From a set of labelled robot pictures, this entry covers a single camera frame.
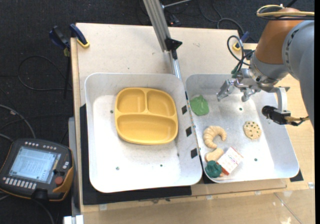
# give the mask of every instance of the black floor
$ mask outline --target black floor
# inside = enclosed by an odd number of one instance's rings
[[[163,5],[175,1],[164,0]],[[240,35],[249,31],[249,42],[258,42],[267,21],[258,18],[256,10],[270,4],[287,6],[291,1],[192,0],[169,7],[165,14],[168,18],[174,14],[182,27],[237,29]],[[297,0],[292,7],[314,12],[315,0]],[[221,18],[237,23],[217,22]],[[12,140],[32,137],[23,119],[8,108],[28,120],[37,138],[69,144],[72,88],[68,86],[66,97],[63,90],[68,58],[51,42],[49,31],[58,26],[69,37],[69,25],[81,22],[151,25],[139,0],[0,0],[0,165],[10,148],[4,136]],[[3,196],[0,194],[0,223],[50,223],[38,204]],[[47,206],[55,223],[71,215],[70,201],[69,196]]]

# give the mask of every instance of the red button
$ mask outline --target red button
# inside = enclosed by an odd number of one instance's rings
[[[57,187],[61,186],[62,183],[64,183],[64,178],[62,178],[61,176],[58,176],[58,177],[55,178],[54,182],[57,185]]]

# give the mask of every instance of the table top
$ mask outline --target table top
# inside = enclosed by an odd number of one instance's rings
[[[85,79],[93,73],[166,74],[172,73],[168,52],[162,52],[152,26],[77,23],[77,27],[90,42],[89,48],[82,48],[71,38],[71,65],[73,83],[73,104],[78,110],[85,104]],[[228,74],[238,63],[227,49],[227,39],[238,35],[236,30],[170,27],[171,37],[181,41],[177,49],[181,80],[193,74]],[[246,44],[254,49],[256,44]],[[287,92],[288,110],[294,117],[305,117],[300,85],[292,76],[285,77],[279,86],[290,87]],[[79,199],[82,199],[80,116],[74,113],[76,156]],[[314,129],[306,121],[298,127],[288,125],[292,146],[295,150],[303,180],[269,179],[256,181],[192,185],[192,196],[173,198],[172,201],[187,204],[208,198],[228,199],[250,197],[257,194],[285,193],[286,191],[308,190],[315,183]],[[130,201],[108,204],[108,209],[149,207],[154,201]],[[80,204],[81,213],[90,218],[101,211],[101,205]]]

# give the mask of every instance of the yellow plate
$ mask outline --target yellow plate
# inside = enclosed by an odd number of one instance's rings
[[[130,143],[169,143],[178,134],[175,101],[162,90],[125,88],[115,99],[115,126],[119,137]]]

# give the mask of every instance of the display screen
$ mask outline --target display screen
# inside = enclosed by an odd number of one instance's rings
[[[9,174],[14,177],[49,184],[53,167],[61,154],[22,146],[14,160]]]

